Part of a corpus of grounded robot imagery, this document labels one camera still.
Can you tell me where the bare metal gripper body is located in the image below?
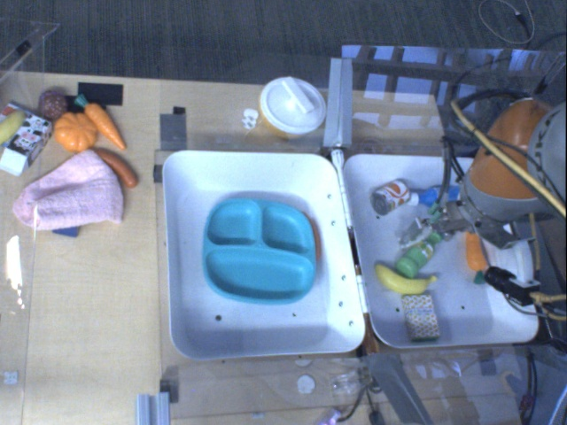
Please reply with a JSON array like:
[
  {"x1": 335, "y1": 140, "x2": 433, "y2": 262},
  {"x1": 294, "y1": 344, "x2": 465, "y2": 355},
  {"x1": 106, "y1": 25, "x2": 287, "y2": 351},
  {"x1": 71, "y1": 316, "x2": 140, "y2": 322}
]
[{"x1": 436, "y1": 199, "x2": 520, "y2": 250}]

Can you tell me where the green bottle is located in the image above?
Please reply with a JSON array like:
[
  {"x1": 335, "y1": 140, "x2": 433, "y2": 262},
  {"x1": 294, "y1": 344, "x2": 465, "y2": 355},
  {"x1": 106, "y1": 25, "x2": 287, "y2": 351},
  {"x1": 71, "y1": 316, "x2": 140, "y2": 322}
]
[{"x1": 394, "y1": 231, "x2": 445, "y2": 280}]

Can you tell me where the blue and white bottle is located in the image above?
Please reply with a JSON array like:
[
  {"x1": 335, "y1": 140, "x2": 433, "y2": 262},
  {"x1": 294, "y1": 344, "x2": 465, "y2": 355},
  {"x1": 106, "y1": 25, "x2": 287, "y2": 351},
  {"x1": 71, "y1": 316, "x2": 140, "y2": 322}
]
[{"x1": 407, "y1": 185, "x2": 462, "y2": 208}]

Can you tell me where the orange carrot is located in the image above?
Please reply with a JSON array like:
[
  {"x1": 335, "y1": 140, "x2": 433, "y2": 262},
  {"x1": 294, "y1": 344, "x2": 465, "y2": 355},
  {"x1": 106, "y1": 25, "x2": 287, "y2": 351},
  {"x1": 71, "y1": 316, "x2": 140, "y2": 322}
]
[
  {"x1": 464, "y1": 231, "x2": 489, "y2": 285},
  {"x1": 73, "y1": 94, "x2": 128, "y2": 151}
]

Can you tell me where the orange and white can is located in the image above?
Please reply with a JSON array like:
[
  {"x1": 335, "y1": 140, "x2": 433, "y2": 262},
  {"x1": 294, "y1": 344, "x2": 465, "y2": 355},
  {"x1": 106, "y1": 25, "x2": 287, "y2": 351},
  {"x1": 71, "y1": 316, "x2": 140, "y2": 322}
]
[{"x1": 370, "y1": 179, "x2": 411, "y2": 216}]

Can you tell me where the yellow patterned carton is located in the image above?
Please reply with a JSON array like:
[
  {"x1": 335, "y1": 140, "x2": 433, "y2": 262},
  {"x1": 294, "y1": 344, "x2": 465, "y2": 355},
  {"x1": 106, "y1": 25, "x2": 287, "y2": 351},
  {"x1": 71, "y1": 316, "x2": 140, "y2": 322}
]
[{"x1": 400, "y1": 293, "x2": 442, "y2": 343}]

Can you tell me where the white plastic tray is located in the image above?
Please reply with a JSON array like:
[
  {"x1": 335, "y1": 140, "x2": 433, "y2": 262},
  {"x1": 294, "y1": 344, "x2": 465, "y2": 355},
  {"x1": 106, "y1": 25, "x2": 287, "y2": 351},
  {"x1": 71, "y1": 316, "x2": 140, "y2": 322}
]
[
  {"x1": 343, "y1": 152, "x2": 541, "y2": 350},
  {"x1": 161, "y1": 150, "x2": 367, "y2": 361}
]

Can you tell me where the blue divided plate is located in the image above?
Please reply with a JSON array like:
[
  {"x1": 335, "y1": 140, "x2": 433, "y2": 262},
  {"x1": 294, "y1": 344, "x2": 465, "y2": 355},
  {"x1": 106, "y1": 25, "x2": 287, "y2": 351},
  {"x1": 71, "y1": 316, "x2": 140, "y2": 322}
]
[{"x1": 202, "y1": 197, "x2": 318, "y2": 306}]

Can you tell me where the clear plastic bottle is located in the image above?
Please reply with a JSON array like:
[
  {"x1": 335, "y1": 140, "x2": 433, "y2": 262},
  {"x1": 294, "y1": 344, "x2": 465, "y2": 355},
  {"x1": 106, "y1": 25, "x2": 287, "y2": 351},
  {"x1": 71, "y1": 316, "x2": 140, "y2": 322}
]
[{"x1": 329, "y1": 368, "x2": 369, "y2": 394}]

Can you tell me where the white lidded yellow bowl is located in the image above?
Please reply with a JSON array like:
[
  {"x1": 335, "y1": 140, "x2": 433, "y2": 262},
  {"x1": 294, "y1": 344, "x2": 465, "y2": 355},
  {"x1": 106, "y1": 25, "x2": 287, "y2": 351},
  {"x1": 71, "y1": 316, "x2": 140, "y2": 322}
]
[{"x1": 258, "y1": 75, "x2": 328, "y2": 141}]

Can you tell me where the pale wood board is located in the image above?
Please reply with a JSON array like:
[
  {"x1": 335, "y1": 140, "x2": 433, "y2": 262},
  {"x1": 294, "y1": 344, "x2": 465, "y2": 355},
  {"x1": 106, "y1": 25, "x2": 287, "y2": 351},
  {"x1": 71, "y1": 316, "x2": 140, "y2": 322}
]
[{"x1": 157, "y1": 77, "x2": 548, "y2": 425}]

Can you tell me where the brown sausage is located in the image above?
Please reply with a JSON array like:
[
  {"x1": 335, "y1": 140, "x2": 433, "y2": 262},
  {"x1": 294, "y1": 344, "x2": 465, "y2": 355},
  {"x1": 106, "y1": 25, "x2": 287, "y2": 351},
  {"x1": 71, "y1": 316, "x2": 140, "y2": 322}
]
[{"x1": 93, "y1": 146, "x2": 140, "y2": 190}]

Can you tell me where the pink knitted hat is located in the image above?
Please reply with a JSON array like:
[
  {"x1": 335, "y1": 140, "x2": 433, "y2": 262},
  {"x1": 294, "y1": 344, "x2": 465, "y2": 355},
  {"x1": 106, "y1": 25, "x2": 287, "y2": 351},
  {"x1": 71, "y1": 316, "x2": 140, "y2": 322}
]
[{"x1": 12, "y1": 149, "x2": 125, "y2": 232}]

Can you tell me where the orange pumpkin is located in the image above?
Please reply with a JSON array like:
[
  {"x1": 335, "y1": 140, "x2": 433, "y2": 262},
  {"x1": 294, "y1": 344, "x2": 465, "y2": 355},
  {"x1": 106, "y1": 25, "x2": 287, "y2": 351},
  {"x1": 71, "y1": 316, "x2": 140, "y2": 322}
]
[{"x1": 53, "y1": 111, "x2": 100, "y2": 154}]

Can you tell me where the dark red ball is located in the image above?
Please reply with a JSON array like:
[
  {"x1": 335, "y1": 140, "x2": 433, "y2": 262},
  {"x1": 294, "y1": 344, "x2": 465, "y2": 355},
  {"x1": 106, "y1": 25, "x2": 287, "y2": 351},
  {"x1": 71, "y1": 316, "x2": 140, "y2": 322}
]
[{"x1": 37, "y1": 88, "x2": 69, "y2": 120}]

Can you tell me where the cow print carton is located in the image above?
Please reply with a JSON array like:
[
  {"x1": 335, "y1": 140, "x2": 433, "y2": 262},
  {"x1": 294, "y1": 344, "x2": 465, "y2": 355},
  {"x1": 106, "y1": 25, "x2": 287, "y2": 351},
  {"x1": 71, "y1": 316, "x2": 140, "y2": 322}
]
[{"x1": 0, "y1": 101, "x2": 54, "y2": 178}]

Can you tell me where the yellow green banana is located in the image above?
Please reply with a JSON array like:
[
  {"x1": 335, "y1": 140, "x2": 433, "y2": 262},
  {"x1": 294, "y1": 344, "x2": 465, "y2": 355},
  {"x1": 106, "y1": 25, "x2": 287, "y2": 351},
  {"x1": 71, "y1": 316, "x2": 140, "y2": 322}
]
[{"x1": 0, "y1": 110, "x2": 27, "y2": 146}]

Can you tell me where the black cylinder on white bracket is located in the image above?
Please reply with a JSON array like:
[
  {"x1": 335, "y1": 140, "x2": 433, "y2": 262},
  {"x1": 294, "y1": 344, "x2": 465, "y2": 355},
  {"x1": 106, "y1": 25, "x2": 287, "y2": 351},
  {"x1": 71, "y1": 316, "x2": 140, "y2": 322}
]
[{"x1": 484, "y1": 238, "x2": 542, "y2": 307}]

